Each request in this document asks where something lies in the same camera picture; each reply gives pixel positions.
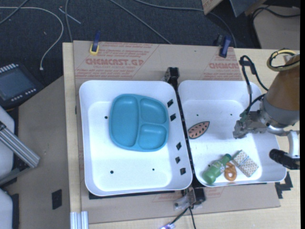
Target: blue clamp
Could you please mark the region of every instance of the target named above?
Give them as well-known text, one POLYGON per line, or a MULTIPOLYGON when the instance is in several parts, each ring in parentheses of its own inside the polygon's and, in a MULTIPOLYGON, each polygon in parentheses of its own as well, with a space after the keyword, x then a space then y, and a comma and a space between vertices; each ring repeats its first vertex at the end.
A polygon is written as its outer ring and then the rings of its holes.
POLYGON ((228 48, 230 46, 232 38, 230 36, 225 36, 224 41, 223 41, 223 47, 220 49, 219 56, 226 58, 227 57, 227 52, 228 48))
POLYGON ((97 31, 94 37, 94 41, 93 44, 91 44, 90 47, 90 54, 91 55, 97 55, 97 53, 99 52, 99 40, 101 37, 101 31, 97 31))

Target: green toy bottle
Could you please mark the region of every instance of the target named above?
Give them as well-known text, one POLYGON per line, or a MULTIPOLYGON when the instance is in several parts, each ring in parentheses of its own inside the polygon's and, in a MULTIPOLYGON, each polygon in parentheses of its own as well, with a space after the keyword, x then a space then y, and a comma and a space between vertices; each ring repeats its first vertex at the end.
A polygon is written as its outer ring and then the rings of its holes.
POLYGON ((225 154, 221 159, 216 160, 206 171, 204 171, 202 175, 203 179, 208 184, 214 183, 216 178, 218 178, 224 172, 226 163, 228 163, 231 159, 231 155, 225 154))

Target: monitor screen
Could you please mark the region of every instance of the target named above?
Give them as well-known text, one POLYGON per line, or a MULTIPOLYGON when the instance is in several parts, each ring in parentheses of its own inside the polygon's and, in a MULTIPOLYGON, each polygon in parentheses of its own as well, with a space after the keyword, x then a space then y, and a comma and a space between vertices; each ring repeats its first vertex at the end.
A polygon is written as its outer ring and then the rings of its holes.
POLYGON ((33 87, 35 85, 18 68, 0 74, 0 97, 3 101, 22 94, 33 87))

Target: gray cable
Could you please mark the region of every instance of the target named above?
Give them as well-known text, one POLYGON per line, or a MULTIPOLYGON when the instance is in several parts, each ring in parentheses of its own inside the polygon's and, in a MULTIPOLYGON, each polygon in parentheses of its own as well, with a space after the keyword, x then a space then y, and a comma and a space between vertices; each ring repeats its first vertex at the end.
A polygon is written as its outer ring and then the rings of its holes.
MULTIPOLYGON (((16 9, 17 7, 0 7, 0 9, 16 9)), ((40 60, 40 70, 43 71, 43 66, 42 66, 42 63, 43 63, 43 60, 45 58, 45 56, 48 54, 48 52, 55 46, 56 43, 58 43, 58 41, 61 39, 62 37, 62 34, 63 34, 63 23, 61 21, 61 19, 54 13, 52 13, 51 11, 49 10, 45 10, 45 9, 42 9, 42 8, 37 8, 37 7, 22 7, 20 9, 34 9, 34 10, 42 10, 42 11, 45 11, 47 13, 50 13, 51 15, 55 16, 57 18, 57 20, 59 21, 59 23, 61 24, 61 34, 59 35, 58 39, 52 44, 51 47, 49 47, 49 49, 43 54, 41 60, 40 60)))
MULTIPOLYGON (((8 15, 6 18, 4 18, 3 20, 0 21, 0 25, 2 23, 4 23, 6 20, 8 20, 11 16, 13 16, 25 3, 27 3, 29 0, 25 0, 24 2, 21 3, 20 6, 18 6, 10 15, 8 15)), ((120 8, 122 8, 123 10, 125 10, 126 12, 128 12, 130 15, 134 16, 136 19, 138 19, 141 23, 143 23, 145 26, 148 26, 149 29, 151 29, 153 32, 155 32, 156 34, 158 34, 160 37, 162 37, 165 41, 167 41, 168 43, 170 43, 167 39, 165 39, 160 33, 158 33, 155 29, 153 29, 151 26, 149 26, 147 23, 145 23, 144 21, 142 21, 140 18, 138 18, 136 15, 132 14, 130 11, 128 11, 126 8, 124 8, 123 6, 121 6, 120 4, 116 3, 113 0, 109 0, 113 3, 115 3, 117 6, 119 6, 120 8)), ((160 9, 168 9, 168 10, 188 10, 188 11, 199 11, 199 12, 203 12, 202 9, 195 9, 195 8, 178 8, 178 7, 167 7, 167 6, 160 6, 160 5, 155 5, 155 4, 151 4, 151 3, 147 3, 141 0, 133 0, 151 7, 155 7, 155 8, 160 8, 160 9)), ((236 47, 236 41, 235 41, 235 37, 231 31, 231 29, 229 28, 229 26, 217 15, 210 13, 211 15, 217 17, 219 20, 222 21, 222 23, 224 23, 224 25, 226 26, 226 28, 228 29, 228 31, 230 32, 232 39, 234 41, 235 47, 236 47)))

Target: toy pretzel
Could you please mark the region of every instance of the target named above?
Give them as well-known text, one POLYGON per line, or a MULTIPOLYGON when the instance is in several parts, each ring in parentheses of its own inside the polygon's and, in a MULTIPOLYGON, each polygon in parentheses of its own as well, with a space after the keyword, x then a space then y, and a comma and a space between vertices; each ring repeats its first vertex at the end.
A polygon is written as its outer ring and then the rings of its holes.
POLYGON ((224 170, 224 177, 228 180, 228 181, 234 181, 237 177, 237 172, 236 172, 236 168, 235 165, 231 164, 230 162, 228 162, 226 164, 226 168, 224 170))

